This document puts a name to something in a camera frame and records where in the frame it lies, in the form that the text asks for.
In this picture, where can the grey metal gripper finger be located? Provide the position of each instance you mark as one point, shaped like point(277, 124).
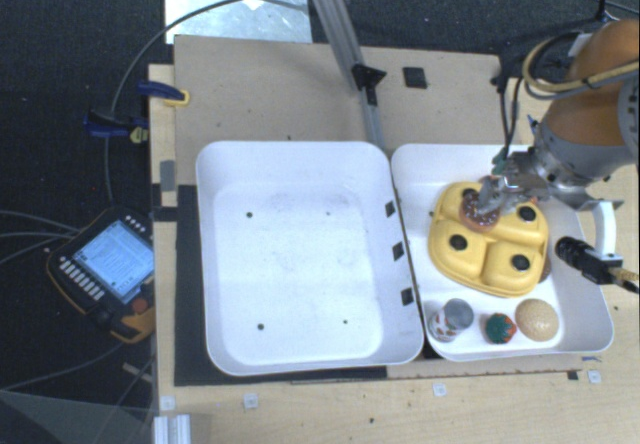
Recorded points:
point(507, 198)
point(487, 197)

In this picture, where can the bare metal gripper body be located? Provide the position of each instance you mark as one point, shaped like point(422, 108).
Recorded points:
point(534, 174)

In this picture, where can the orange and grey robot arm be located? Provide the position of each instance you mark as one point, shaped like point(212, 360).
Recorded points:
point(592, 112)

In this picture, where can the brown sprinkled doughnut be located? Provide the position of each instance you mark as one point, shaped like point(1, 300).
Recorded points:
point(472, 217)

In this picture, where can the yellow divided plate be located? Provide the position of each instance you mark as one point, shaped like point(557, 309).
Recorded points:
point(500, 252)

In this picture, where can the beige bread roll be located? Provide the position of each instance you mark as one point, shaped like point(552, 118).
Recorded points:
point(536, 319)

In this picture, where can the small white printed can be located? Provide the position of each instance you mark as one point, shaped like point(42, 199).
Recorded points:
point(452, 319)

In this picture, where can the red and green strawberry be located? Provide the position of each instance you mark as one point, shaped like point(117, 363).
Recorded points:
point(500, 328)

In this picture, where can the white plastic tray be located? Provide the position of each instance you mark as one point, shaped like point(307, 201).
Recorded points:
point(300, 262)
point(580, 317)

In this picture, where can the black block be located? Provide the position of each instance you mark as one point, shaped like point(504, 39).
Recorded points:
point(415, 77)

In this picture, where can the brown cardboard board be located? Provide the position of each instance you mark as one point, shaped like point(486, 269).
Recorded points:
point(280, 97)

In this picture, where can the black cylinder on white bracket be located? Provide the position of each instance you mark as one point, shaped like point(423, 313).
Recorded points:
point(585, 254)

